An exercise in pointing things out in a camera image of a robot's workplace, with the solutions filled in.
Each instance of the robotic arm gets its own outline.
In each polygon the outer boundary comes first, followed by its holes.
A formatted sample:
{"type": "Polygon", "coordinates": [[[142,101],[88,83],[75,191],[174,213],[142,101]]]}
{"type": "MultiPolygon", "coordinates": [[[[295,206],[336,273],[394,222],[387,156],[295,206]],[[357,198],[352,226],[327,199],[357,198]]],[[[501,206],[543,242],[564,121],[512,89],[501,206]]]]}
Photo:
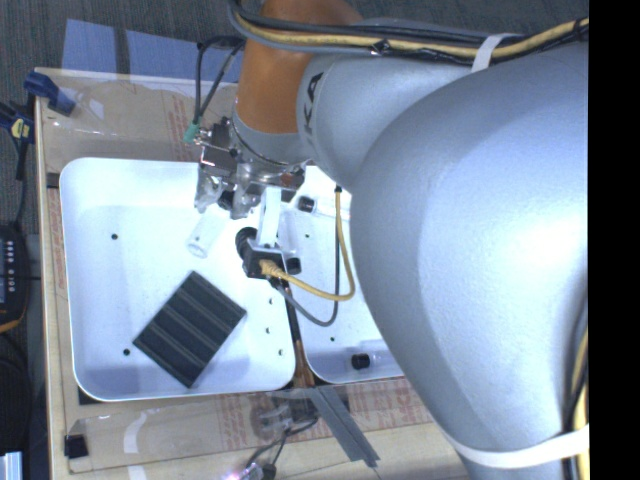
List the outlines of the robotic arm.
{"type": "Polygon", "coordinates": [[[243,1],[237,101],[200,136],[196,206],[242,218],[315,162],[353,195],[367,305],[470,477],[587,478],[588,452],[560,460],[584,446],[541,448],[588,412],[588,19],[491,53],[342,0],[243,1]]]}

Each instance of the black ribbed object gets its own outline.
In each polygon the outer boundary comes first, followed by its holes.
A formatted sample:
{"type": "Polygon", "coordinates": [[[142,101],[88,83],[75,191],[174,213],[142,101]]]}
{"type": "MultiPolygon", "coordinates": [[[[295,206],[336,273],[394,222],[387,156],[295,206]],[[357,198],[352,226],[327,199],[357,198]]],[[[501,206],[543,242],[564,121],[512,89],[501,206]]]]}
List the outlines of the black ribbed object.
{"type": "Polygon", "coordinates": [[[190,388],[245,314],[191,272],[133,344],[190,388]]]}

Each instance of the green connector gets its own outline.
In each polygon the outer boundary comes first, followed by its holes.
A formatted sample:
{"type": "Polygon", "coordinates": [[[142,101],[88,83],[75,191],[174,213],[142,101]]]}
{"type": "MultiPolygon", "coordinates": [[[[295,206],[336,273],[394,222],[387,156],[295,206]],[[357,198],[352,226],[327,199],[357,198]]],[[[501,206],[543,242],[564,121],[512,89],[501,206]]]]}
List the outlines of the green connector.
{"type": "Polygon", "coordinates": [[[182,136],[182,141],[187,144],[193,144],[196,134],[200,131],[200,122],[191,123],[182,136]]]}

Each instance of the white strap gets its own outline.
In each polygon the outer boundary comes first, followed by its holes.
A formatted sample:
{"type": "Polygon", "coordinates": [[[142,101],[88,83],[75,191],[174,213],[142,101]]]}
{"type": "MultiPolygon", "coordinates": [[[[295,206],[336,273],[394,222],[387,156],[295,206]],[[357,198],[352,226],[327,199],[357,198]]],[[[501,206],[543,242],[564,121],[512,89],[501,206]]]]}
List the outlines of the white strap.
{"type": "Polygon", "coordinates": [[[552,437],[540,444],[509,452],[489,452],[476,450],[463,445],[448,435],[442,433],[453,448],[471,462],[496,469],[517,469],[538,466],[548,462],[573,457],[589,449],[589,424],[580,430],[552,437]]]}
{"type": "Polygon", "coordinates": [[[491,63],[491,55],[493,54],[493,50],[496,49],[496,46],[500,44],[500,42],[505,37],[515,36],[517,34],[494,34],[492,36],[487,37],[478,51],[476,53],[476,58],[473,60],[473,66],[471,66],[471,72],[475,73],[476,71],[481,71],[489,67],[491,63]]]}

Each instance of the white cable tie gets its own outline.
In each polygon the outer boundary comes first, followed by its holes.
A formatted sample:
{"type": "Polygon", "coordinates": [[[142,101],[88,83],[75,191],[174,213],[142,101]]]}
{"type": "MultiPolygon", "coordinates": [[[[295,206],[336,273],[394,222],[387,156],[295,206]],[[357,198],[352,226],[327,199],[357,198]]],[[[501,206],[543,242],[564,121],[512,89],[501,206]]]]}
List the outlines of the white cable tie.
{"type": "Polygon", "coordinates": [[[518,469],[539,466],[573,457],[589,449],[589,424],[580,430],[552,437],[530,448],[508,452],[476,450],[456,441],[438,425],[445,439],[464,458],[496,469],[518,469]]]}
{"type": "Polygon", "coordinates": [[[489,64],[491,63],[491,55],[493,55],[493,50],[496,49],[496,47],[505,37],[511,37],[515,35],[518,34],[504,33],[494,34],[487,37],[476,52],[476,58],[473,60],[473,66],[471,66],[471,72],[475,73],[476,71],[487,69],[489,67],[489,64]]]}

